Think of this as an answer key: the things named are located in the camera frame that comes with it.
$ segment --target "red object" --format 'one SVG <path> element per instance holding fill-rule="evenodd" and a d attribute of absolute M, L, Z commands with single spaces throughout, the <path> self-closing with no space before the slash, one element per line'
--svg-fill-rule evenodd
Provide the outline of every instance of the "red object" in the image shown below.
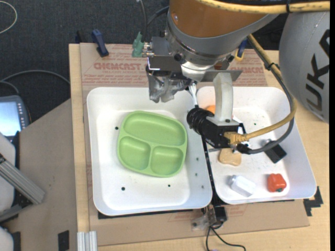
<path fill-rule="evenodd" d="M 281 192 L 286 186 L 286 181 L 281 174 L 270 174 L 267 178 L 267 189 L 270 192 Z"/>

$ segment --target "white tray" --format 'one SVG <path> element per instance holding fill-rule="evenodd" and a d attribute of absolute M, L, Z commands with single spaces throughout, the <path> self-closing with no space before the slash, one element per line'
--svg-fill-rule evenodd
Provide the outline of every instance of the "white tray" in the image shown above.
<path fill-rule="evenodd" d="M 102 214 L 115 216 L 155 211 L 199 209 L 212 197 L 200 136 L 190 130 L 186 116 L 191 95 L 178 92 L 166 103 L 149 99 L 148 88 L 99 87 L 87 97 L 90 129 L 93 199 Z M 182 170 L 169 178 L 152 177 L 125 168 L 117 156 L 118 130 L 124 117 L 135 110 L 160 113 L 179 120 L 188 144 Z"/>
<path fill-rule="evenodd" d="M 247 133 L 274 124 L 289 113 L 289 103 L 285 94 L 273 87 L 234 87 L 233 115 L 243 122 Z M 200 88 L 197 93 L 201 108 L 215 104 L 213 87 Z M 257 149 L 267 139 L 278 139 L 288 125 L 253 138 L 250 148 Z M 290 135 L 280 144 L 287 155 L 272 163 L 265 153 L 242 155 L 239 166 L 223 164 L 218 160 L 219 151 L 209 152 L 215 188 L 219 198 L 228 204 L 277 201 L 310 198 L 316 192 L 316 182 L 302 144 L 296 124 Z M 267 190 L 267 177 L 271 173 L 280 173 L 287 182 L 282 192 Z M 230 188 L 232 175 L 243 176 L 256 183 L 256 190 L 250 197 L 235 192 Z"/>

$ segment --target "wooden table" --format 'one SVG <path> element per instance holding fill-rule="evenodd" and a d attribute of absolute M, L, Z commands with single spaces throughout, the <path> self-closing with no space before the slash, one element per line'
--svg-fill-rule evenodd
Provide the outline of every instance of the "wooden table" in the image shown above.
<path fill-rule="evenodd" d="M 278 52 L 267 52 L 273 62 L 278 62 Z M 80 46 L 69 45 L 71 101 L 74 135 L 75 182 L 77 203 L 78 232 L 90 231 L 88 215 L 85 143 L 83 124 L 83 102 L 81 85 Z M 279 87 L 271 72 L 265 70 L 269 86 Z M 296 229 L 283 229 L 224 235 L 228 243 L 242 244 L 248 251 L 289 250 L 315 251 L 330 250 L 330 214 L 329 214 L 329 125 L 320 121 L 311 112 L 299 105 L 296 123 L 306 149 L 312 170 L 319 186 L 323 205 L 312 210 L 310 226 Z M 209 248 L 218 250 L 242 250 L 224 245 L 216 236 L 209 237 Z M 206 250 L 204 237 L 192 237 L 166 241 L 145 242 L 104 246 L 100 251 L 108 250 Z"/>

